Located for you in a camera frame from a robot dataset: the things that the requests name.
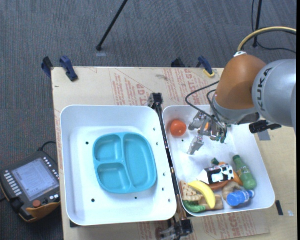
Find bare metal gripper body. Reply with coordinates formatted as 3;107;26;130
202;114;228;144

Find orange tomato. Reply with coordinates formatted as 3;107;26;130
169;118;187;137

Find white plastic tray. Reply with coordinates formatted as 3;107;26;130
162;104;276;217
59;104;177;227

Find black and white milk carton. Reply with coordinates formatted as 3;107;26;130
196;163;235;185

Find yellow banana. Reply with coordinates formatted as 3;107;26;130
187;180;216;210

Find tan waffle slice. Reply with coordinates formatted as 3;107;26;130
179;180;203;202

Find brown croissant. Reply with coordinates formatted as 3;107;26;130
221;180;243;201

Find green bottle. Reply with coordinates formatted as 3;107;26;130
232;154;257;191

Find blue divided plate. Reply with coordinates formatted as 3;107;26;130
92;131;158;194

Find green pea pod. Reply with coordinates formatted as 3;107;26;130
182;199;206;214

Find tan bread slice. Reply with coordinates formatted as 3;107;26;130
198;193;224;211

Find blue bottle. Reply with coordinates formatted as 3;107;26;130
226;189;255;207

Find brown cardboard board red print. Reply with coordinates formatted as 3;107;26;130
51;66;297;240

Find black block with thin wires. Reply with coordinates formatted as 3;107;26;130
147;92;164;108
156;217;194;240

